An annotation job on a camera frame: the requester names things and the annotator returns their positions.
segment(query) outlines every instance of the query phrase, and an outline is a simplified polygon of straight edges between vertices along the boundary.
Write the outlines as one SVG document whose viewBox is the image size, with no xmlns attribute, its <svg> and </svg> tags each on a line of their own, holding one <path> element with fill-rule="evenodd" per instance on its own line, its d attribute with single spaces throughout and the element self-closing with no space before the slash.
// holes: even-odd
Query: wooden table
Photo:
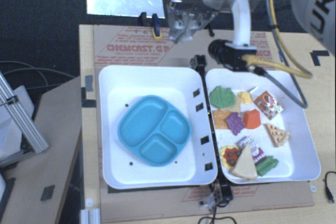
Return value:
<svg viewBox="0 0 336 224">
<path fill-rule="evenodd" d="M 216 37 L 231 37 L 232 31 L 216 30 Z M 266 33 L 267 42 L 270 46 L 274 60 L 278 60 L 277 50 L 272 39 L 271 33 Z M 267 211 L 251 211 L 232 213 L 237 223 L 331 223 L 336 218 L 336 205 L 328 203 L 324 192 L 324 175 L 329 170 L 335 170 L 335 57 L 319 57 L 320 66 L 314 65 L 311 52 L 325 51 L 325 49 L 312 38 L 309 34 L 283 33 L 282 37 L 292 52 L 293 56 L 307 69 L 314 77 L 310 80 L 298 79 L 301 88 L 307 98 L 309 107 L 305 110 L 311 135 L 321 163 L 321 174 L 319 178 L 310 182 L 316 187 L 313 193 L 315 205 L 313 207 L 288 208 Z M 199 53 L 206 54 L 209 44 L 207 32 L 196 33 L 194 42 L 203 43 L 204 51 L 199 51 L 199 46 L 190 45 L 181 49 L 180 58 L 183 53 L 189 55 L 189 59 Z M 80 63 L 81 63 L 81 86 L 86 86 L 86 77 L 93 75 L 93 89 L 86 92 L 87 100 L 95 100 L 95 59 L 93 48 L 93 26 L 80 26 Z M 208 68 L 219 67 L 213 60 L 209 60 Z M 82 109 L 82 142 L 83 142 L 83 165 L 84 165 L 84 192 L 86 199 L 86 209 L 100 208 L 99 191 L 99 162 L 97 146 L 97 114 L 96 108 Z M 336 178 L 334 175 L 328 177 L 328 185 L 336 196 Z M 161 223 L 161 224 L 181 224 L 197 223 L 200 216 L 179 217 L 143 220 L 129 223 Z"/>
<path fill-rule="evenodd" d="M 15 183 L 2 224 L 59 223 L 80 146 L 80 110 L 79 78 L 43 94 L 35 125 L 49 147 L 3 172 Z"/>
</svg>

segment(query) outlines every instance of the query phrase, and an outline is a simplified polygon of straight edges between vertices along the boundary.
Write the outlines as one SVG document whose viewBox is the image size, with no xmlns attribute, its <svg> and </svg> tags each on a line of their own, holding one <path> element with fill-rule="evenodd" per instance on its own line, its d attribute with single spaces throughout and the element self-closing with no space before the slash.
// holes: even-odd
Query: orange toy food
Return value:
<svg viewBox="0 0 336 224">
<path fill-rule="evenodd" d="M 215 123 L 215 129 L 229 129 L 229 126 L 226 123 L 226 118 L 229 117 L 231 114 L 231 111 L 221 111 L 221 110 L 215 110 L 212 112 L 214 123 Z"/>
<path fill-rule="evenodd" d="M 243 123 L 246 129 L 255 129 L 261 125 L 260 113 L 258 110 L 253 109 L 244 113 Z"/>
</svg>

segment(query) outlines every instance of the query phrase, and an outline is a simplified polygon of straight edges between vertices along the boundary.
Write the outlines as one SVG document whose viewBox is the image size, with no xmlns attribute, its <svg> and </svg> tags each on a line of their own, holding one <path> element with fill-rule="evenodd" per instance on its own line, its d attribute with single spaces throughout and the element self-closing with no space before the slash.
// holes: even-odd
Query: red toy food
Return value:
<svg viewBox="0 0 336 224">
<path fill-rule="evenodd" d="M 255 129 L 261 125 L 260 113 L 253 109 L 244 113 L 243 123 L 247 129 Z"/>
</svg>

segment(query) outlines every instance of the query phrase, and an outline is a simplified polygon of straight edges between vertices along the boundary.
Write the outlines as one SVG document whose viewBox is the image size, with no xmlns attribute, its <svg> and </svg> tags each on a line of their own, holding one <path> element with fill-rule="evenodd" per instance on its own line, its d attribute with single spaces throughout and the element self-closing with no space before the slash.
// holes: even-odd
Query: blue divided plate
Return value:
<svg viewBox="0 0 336 224">
<path fill-rule="evenodd" d="M 189 120 L 155 95 L 141 98 L 118 126 L 120 141 L 136 156 L 155 166 L 170 163 L 191 135 Z"/>
</svg>

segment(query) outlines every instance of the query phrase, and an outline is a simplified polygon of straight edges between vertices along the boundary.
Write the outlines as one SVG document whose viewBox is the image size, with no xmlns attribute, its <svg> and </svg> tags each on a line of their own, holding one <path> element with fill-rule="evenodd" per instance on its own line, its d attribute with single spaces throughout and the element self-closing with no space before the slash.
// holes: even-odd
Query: white plastic tray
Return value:
<svg viewBox="0 0 336 224">
<path fill-rule="evenodd" d="M 218 170 L 202 80 L 197 72 L 190 68 L 108 66 L 99 74 L 99 88 L 103 176 L 111 187 L 206 185 L 215 180 Z M 185 147 L 165 166 L 152 166 L 141 160 L 121 143 L 117 134 L 126 111 L 151 94 L 179 109 L 192 127 Z M 197 111 L 200 104 L 203 109 Z M 208 137 L 208 142 L 202 144 L 204 137 Z"/>
<path fill-rule="evenodd" d="M 282 71 L 269 71 L 270 75 L 280 81 L 286 88 L 298 97 L 299 94 L 291 80 L 290 75 Z M 212 69 L 206 75 L 208 93 L 216 86 L 231 88 L 237 94 L 239 91 L 250 91 L 260 87 L 272 93 L 284 110 L 272 120 L 268 120 L 260 112 L 261 126 L 248 130 L 243 129 L 237 136 L 231 130 L 216 130 L 218 150 L 222 146 L 236 145 L 247 135 L 250 135 L 268 156 L 279 160 L 277 167 L 263 177 L 249 180 L 236 177 L 222 165 L 224 175 L 236 184 L 269 183 L 283 181 L 314 180 L 321 172 L 321 166 L 315 146 L 309 131 L 306 116 L 301 107 L 289 99 L 278 87 L 264 77 L 249 72 L 232 72 L 227 69 Z M 244 111 L 259 110 L 253 103 L 240 105 L 241 116 Z M 289 140 L 281 147 L 274 147 L 264 127 L 265 123 L 272 123 L 280 129 L 290 132 Z"/>
</svg>

